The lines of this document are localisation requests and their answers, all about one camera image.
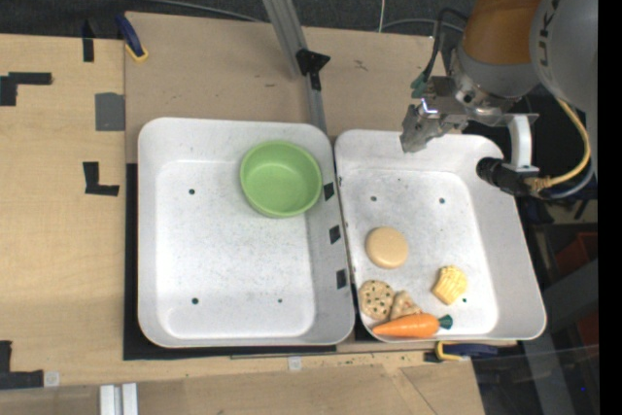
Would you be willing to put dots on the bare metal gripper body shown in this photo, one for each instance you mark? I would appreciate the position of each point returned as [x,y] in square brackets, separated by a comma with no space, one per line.
[449,93]

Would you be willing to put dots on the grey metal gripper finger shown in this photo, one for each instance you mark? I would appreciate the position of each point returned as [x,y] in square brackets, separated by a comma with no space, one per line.
[412,131]
[433,128]

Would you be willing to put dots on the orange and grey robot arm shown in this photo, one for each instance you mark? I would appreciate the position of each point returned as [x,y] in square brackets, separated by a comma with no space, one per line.
[505,29]

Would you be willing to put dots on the white plastic tray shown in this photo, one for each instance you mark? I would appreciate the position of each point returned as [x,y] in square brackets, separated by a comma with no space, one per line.
[427,209]
[228,257]

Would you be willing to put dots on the beige round biscuit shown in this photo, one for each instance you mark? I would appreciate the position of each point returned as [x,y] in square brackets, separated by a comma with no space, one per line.
[387,248]

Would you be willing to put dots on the green bowl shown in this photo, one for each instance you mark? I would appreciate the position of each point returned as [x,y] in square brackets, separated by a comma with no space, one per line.
[281,180]

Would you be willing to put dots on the chocolate chip cookie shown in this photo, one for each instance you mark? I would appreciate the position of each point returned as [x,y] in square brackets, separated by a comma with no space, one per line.
[375,299]

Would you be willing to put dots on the toy pizza slice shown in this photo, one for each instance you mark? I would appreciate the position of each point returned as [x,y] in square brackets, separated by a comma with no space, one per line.
[404,305]

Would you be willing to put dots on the orange carrot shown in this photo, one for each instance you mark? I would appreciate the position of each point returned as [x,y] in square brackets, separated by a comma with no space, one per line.
[408,326]

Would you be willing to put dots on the black cylinder on white bracket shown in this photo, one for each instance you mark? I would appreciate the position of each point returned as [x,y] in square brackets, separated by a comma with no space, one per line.
[520,141]

